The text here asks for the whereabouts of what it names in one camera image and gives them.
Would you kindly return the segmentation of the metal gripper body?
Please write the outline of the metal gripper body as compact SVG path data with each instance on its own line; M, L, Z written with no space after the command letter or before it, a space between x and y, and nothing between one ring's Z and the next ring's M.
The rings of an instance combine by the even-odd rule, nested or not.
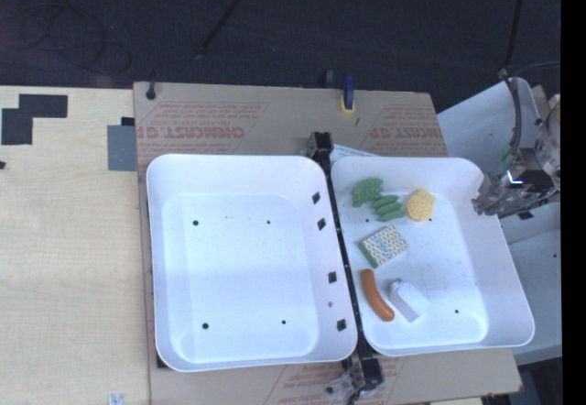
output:
M534 140L525 147L517 137L503 152L499 167L504 188L500 216L524 212L560 190L559 119L538 119L532 137Z

